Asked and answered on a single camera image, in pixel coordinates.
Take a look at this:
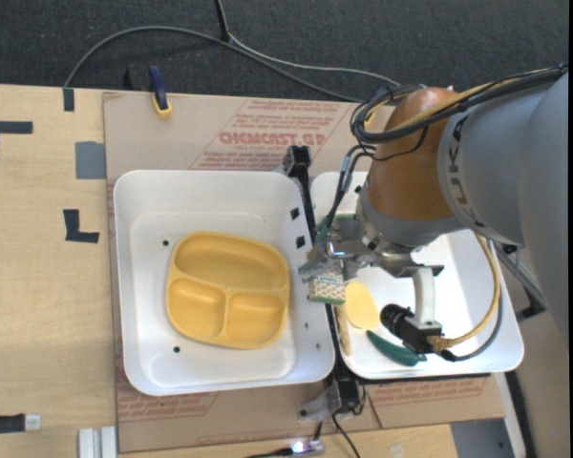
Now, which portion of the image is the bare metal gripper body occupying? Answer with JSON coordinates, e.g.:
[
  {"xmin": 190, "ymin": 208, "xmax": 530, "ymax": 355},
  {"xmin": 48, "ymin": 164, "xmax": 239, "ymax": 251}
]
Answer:
[{"xmin": 325, "ymin": 216, "xmax": 415, "ymax": 277}]

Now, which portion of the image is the brown cardboard board, red print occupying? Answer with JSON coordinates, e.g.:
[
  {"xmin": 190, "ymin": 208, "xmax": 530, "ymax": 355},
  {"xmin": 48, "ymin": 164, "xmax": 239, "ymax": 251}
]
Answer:
[{"xmin": 101, "ymin": 91, "xmax": 507, "ymax": 453}]

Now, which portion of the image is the black block with thin wires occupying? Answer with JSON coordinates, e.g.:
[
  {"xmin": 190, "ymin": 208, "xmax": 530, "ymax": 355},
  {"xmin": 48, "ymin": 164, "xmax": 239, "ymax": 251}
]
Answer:
[
  {"xmin": 282, "ymin": 144, "xmax": 313, "ymax": 179},
  {"xmin": 296, "ymin": 378, "xmax": 366, "ymax": 423}
]

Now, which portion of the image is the white plastic tray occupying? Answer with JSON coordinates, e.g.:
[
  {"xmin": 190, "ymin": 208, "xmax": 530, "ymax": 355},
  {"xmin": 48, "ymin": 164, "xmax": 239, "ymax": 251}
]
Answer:
[
  {"xmin": 112, "ymin": 169, "xmax": 337, "ymax": 397},
  {"xmin": 309, "ymin": 170, "xmax": 526, "ymax": 382}
]

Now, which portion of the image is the green pea pod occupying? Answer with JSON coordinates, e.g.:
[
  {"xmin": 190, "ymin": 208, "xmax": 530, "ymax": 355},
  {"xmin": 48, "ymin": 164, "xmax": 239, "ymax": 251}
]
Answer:
[{"xmin": 366, "ymin": 329, "xmax": 429, "ymax": 368}]

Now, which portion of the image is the black cylinder on white bracket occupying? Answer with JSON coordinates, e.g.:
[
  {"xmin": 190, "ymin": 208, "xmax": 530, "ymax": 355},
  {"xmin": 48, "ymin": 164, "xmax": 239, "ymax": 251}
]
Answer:
[{"xmin": 379, "ymin": 264, "xmax": 446, "ymax": 355}]

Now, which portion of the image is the small white and green carton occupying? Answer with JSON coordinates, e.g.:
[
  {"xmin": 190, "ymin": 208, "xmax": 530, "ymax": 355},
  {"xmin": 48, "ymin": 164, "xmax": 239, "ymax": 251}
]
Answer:
[{"xmin": 307, "ymin": 269, "xmax": 349, "ymax": 307}]

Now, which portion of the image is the yellow divided plate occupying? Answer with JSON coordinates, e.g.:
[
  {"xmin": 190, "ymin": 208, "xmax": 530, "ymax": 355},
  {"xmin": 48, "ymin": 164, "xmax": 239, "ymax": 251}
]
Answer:
[{"xmin": 164, "ymin": 230, "xmax": 292, "ymax": 351}]

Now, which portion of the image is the thin black rod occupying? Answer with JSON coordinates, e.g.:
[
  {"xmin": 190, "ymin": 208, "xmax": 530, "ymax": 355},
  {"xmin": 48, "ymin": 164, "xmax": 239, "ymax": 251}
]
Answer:
[{"xmin": 295, "ymin": 159, "xmax": 352, "ymax": 386}]

